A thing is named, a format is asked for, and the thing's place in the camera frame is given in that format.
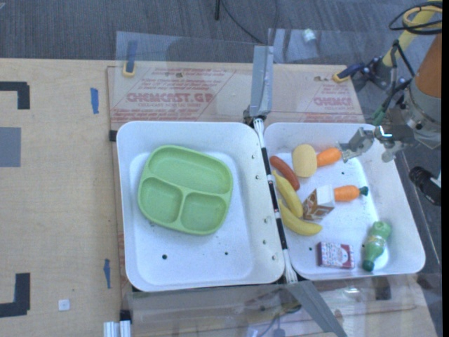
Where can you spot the white and brown carton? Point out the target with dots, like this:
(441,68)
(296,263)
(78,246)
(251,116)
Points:
(319,204)

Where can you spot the yellow oval biscuit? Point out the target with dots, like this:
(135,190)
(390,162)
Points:
(304,160)

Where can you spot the green divided plate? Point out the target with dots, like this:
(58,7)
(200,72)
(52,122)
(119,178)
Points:
(186,188)

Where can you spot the white plastic tray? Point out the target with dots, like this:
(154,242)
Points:
(350,223)
(217,258)

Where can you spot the brown cardboard board red print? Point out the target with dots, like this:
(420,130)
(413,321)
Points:
(210,93)

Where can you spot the thin black and white rod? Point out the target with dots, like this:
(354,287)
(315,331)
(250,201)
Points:
(271,184)

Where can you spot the red sausage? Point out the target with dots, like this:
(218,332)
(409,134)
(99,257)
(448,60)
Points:
(285,172)

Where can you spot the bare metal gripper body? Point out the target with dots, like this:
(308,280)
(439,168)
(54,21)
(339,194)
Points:
(401,126)

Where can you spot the black cylinder on white bracket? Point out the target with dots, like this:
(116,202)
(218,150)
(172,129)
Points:
(424,184)

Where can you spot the orange carrot with green top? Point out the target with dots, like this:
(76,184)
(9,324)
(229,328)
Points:
(347,193)

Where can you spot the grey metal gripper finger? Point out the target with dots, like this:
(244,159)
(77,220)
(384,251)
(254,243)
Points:
(358,142)
(390,153)

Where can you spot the yellow banana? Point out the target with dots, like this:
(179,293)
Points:
(298,224)
(289,194)

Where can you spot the red and white packet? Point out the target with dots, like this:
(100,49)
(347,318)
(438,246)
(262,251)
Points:
(335,255)

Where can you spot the green bottle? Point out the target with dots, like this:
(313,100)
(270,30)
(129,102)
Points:
(375,244)

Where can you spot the small white square tile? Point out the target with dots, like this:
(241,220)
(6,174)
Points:
(64,304)

